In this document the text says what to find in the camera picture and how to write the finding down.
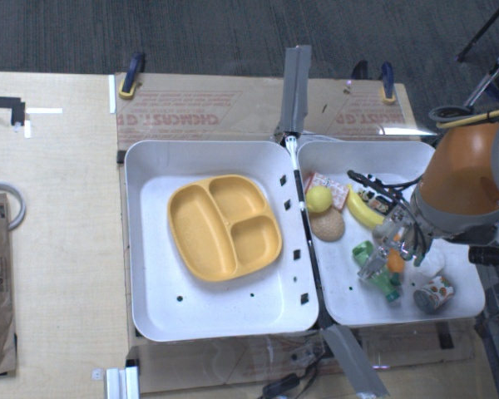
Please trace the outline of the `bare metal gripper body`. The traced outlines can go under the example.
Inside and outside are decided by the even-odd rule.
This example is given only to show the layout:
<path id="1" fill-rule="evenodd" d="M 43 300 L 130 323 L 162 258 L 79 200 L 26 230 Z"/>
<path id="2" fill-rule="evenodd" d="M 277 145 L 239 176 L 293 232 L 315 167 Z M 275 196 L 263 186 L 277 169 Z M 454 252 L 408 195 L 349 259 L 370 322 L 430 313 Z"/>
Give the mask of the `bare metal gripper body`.
<path id="1" fill-rule="evenodd" d="M 382 239 L 382 248 L 387 252 L 395 250 L 402 260 L 421 265 L 431 248 L 432 239 L 416 215 L 410 209 L 396 206 L 385 219 L 399 223 L 400 230 L 394 239 Z"/>

